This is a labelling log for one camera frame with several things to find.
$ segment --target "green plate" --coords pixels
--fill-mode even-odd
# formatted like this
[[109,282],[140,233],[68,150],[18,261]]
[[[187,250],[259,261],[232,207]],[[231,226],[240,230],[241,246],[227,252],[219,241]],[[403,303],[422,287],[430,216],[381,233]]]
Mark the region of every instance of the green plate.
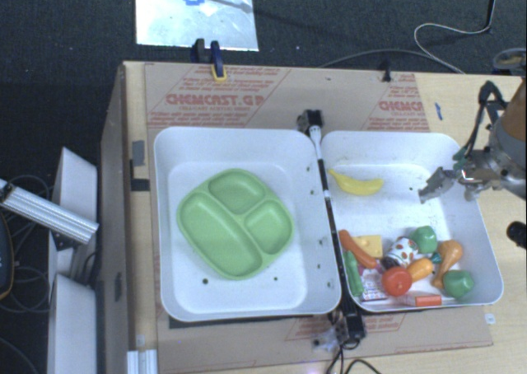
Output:
[[180,230],[221,276],[255,276],[287,247],[293,220],[258,177],[229,169],[193,189],[177,209]]

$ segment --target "red tomato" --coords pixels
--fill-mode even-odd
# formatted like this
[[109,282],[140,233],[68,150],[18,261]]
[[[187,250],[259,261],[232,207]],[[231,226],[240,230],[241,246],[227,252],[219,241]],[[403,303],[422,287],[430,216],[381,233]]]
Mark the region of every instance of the red tomato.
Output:
[[412,286],[412,276],[404,267],[392,267],[383,273],[382,286],[392,297],[399,297]]

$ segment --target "yellow banana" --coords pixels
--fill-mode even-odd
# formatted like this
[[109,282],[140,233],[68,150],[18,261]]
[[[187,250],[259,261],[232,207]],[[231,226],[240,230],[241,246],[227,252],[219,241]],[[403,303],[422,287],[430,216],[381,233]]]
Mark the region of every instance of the yellow banana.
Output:
[[375,194],[384,184],[384,181],[381,178],[375,178],[373,180],[356,180],[351,176],[337,173],[333,169],[329,169],[328,173],[335,178],[342,191],[354,195]]

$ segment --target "toy carrot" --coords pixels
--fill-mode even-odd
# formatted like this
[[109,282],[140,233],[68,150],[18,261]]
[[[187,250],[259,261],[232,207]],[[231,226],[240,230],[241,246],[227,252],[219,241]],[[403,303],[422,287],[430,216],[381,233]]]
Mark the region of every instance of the toy carrot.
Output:
[[345,250],[351,251],[359,263],[367,269],[374,269],[377,266],[377,260],[365,252],[351,237],[345,229],[338,231],[340,244]]

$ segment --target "black floor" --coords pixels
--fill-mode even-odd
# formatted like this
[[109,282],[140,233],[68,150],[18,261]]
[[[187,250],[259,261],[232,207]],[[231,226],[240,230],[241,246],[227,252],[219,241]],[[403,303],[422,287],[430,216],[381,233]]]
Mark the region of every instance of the black floor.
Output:
[[[413,30],[436,22],[483,28],[488,0],[253,0],[258,53],[225,52],[227,63],[315,67],[371,49],[418,50]],[[526,0],[497,0],[487,34],[436,28],[420,34],[434,54],[468,73],[492,72],[503,49],[525,47]],[[138,46],[134,0],[0,0],[0,178],[37,175],[54,182],[62,146],[93,163],[114,74],[125,59],[188,62],[189,51]],[[340,63],[378,68],[381,55]],[[391,54],[393,70],[448,72],[430,60]],[[28,187],[38,189],[37,185]],[[35,230],[21,247],[21,264],[45,271],[47,236]],[[19,283],[17,296],[35,303],[42,285]],[[46,314],[0,310],[0,338],[46,368]],[[0,372],[31,372],[0,343]]]

